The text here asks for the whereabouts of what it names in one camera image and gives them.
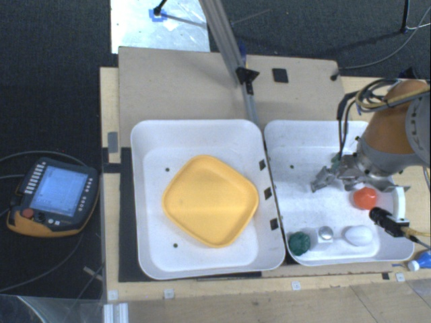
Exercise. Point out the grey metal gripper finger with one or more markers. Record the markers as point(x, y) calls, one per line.
point(321, 179)
point(352, 184)

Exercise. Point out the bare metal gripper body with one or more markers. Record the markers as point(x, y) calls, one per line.
point(357, 167)

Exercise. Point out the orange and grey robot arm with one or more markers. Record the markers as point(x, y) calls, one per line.
point(387, 130)

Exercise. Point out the orange round toy fruit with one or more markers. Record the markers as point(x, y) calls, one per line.
point(364, 198)

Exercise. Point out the white plastic tray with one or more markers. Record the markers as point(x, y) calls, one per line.
point(155, 140)
point(303, 210)

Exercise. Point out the white egg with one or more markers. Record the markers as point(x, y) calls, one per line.
point(358, 235)

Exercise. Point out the green broccoli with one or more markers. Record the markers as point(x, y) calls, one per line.
point(299, 243)

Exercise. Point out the blue bottle with white cap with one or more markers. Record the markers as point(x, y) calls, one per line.
point(422, 260)

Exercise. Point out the yellow plate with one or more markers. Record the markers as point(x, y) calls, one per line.
point(208, 200)

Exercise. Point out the brown cardboard board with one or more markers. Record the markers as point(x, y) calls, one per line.
point(182, 86)

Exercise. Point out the black cylinder on white bracket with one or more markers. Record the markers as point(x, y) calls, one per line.
point(387, 220)

